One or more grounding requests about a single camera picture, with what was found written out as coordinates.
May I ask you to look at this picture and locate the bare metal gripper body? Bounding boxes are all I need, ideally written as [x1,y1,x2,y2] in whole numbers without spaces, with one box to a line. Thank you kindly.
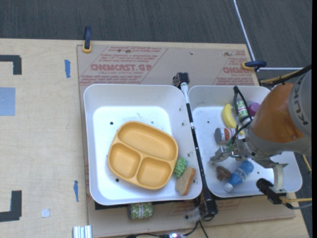
[228,138,260,161]

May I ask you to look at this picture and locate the red and white can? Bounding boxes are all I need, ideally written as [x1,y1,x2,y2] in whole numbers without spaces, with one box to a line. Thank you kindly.
[213,127,238,144]

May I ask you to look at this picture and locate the brown mushroom toy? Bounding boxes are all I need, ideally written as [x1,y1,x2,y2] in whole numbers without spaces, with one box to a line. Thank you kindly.
[215,165,232,181]

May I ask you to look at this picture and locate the blue and white bottle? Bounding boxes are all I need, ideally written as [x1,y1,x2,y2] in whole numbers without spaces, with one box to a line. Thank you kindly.
[223,160,255,193]

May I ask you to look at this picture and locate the thin black and white rod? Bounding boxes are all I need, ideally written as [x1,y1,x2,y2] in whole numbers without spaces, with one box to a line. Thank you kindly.
[180,82,214,208]

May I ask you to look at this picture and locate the white plastic tray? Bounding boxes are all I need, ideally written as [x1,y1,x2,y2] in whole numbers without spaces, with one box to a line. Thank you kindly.
[188,85,303,199]
[83,83,203,206]

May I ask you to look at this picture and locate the yellow banana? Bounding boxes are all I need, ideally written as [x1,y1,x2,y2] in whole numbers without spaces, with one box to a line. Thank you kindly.
[221,103,238,129]

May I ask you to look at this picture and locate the green and white bottle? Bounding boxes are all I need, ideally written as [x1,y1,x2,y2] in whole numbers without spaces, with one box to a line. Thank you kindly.
[234,99,252,125]

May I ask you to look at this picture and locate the green grapes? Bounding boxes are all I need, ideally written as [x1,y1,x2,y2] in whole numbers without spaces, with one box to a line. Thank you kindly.
[173,157,188,179]

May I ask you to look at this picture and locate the brown bread slice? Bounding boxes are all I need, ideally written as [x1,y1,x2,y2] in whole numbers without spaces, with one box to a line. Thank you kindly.
[174,167,196,196]

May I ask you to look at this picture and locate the purple round toy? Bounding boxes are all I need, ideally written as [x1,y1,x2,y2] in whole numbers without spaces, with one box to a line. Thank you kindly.
[248,102,261,117]

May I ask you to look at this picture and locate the yellow divided plate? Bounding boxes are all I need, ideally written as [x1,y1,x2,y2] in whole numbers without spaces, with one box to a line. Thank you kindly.
[107,120,179,190]

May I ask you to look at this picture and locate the green and white can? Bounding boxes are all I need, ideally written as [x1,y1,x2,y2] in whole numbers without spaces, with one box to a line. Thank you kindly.
[127,202,154,220]

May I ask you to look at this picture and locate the brown cardboard board, red print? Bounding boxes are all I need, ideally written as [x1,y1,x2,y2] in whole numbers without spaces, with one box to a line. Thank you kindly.
[76,45,297,238]

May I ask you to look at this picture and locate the black cylinder on white bracket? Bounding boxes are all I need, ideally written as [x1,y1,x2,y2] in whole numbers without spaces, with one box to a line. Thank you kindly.
[256,163,288,205]

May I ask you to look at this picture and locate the black block with thin wires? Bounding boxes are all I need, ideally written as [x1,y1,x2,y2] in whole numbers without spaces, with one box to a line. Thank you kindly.
[172,72,190,88]
[198,196,219,218]

